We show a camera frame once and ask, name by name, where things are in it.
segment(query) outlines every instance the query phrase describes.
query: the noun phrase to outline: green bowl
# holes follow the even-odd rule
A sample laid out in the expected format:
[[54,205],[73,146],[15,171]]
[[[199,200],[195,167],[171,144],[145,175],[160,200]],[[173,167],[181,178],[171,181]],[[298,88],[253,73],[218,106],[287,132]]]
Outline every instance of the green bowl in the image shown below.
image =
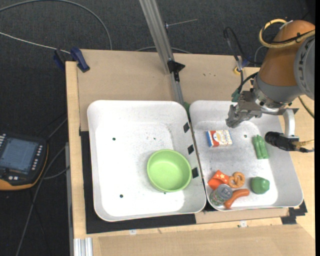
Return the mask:
[[146,170],[151,184],[162,192],[183,190],[192,177],[188,160],[171,149],[154,152],[148,160]]

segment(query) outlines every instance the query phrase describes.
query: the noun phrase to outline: black mat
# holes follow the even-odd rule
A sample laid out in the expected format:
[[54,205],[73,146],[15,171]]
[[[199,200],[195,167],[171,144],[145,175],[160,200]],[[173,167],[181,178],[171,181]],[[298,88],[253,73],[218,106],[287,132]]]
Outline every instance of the black mat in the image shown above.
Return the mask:
[[194,214],[148,217],[116,222],[102,220],[98,217],[94,209],[90,140],[89,132],[87,131],[81,132],[81,148],[86,232],[88,234],[132,229],[162,228],[170,226],[191,225],[196,223],[196,217]]

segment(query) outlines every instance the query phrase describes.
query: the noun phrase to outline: black carpet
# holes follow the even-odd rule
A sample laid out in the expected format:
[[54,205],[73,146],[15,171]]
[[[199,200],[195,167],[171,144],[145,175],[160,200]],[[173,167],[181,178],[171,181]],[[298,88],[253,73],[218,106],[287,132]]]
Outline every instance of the black carpet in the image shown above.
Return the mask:
[[[70,51],[110,49],[106,31],[87,10],[61,1],[23,4],[0,1],[0,33]],[[153,46],[138,0],[74,0],[98,15],[112,49],[135,51]],[[261,46],[260,28],[273,19],[305,19],[315,24],[315,0],[159,0],[174,48],[197,54],[232,55],[223,30],[231,27],[243,51],[253,57]],[[0,131],[48,137],[66,118],[65,73],[53,61],[54,50],[0,34]],[[264,51],[257,60],[262,61]],[[65,123],[48,141],[49,162],[68,141]],[[64,152],[48,176],[66,167]],[[37,186],[0,191],[0,256],[16,255]],[[20,256],[68,256],[69,229],[66,176],[44,180],[28,223]]]

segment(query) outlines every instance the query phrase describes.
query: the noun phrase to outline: green toy pepper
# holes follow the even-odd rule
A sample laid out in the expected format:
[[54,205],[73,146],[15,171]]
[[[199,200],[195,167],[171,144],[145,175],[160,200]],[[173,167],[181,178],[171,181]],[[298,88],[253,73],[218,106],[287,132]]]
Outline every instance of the green toy pepper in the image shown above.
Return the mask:
[[251,189],[256,194],[264,194],[270,189],[270,181],[262,177],[254,177],[251,180]]

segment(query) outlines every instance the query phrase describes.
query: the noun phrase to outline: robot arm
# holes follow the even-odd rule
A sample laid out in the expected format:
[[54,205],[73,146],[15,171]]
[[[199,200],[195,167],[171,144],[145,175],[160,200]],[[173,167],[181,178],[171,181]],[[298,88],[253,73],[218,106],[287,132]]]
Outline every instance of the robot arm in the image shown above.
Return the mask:
[[299,137],[294,135],[294,114],[298,109],[285,108],[301,95],[315,99],[315,26],[304,20],[286,22],[273,42],[260,42],[269,47],[261,68],[254,77],[253,88],[243,91],[237,105],[231,105],[226,124],[236,128],[243,121],[262,114],[283,115],[285,133],[267,133],[265,140],[281,149],[296,150]]

